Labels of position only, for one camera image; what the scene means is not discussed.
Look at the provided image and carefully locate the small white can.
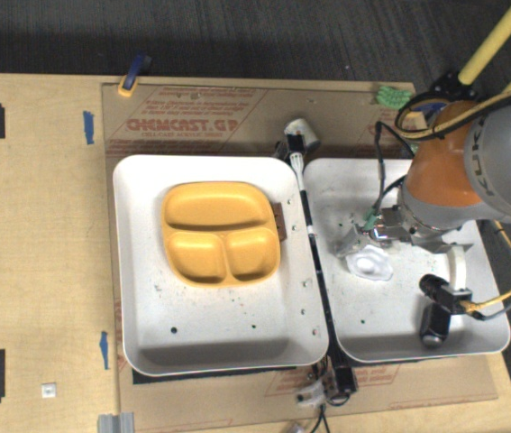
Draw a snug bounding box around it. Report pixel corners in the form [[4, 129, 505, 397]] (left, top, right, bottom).
[[283, 117, 322, 152]]

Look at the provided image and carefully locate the thin black and white rod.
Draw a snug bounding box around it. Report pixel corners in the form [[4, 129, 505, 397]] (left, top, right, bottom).
[[288, 150, 349, 372]]

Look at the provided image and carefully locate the yellow divided plate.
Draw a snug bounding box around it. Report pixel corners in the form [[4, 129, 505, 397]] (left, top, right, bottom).
[[160, 180, 282, 288]]

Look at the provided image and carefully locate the black cylinder on white bracket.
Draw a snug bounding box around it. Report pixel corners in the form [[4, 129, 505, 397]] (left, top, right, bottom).
[[418, 244, 473, 316]]

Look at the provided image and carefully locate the brown cardboard board red print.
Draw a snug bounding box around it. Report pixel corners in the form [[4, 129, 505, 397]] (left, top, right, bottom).
[[100, 81, 500, 433]]

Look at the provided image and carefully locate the white plastic tray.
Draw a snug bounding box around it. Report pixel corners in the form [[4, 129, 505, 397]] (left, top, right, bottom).
[[302, 157, 511, 364], [112, 153, 331, 377]]

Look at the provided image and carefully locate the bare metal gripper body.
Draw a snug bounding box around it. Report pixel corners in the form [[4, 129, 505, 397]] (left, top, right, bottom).
[[369, 205, 475, 255]]

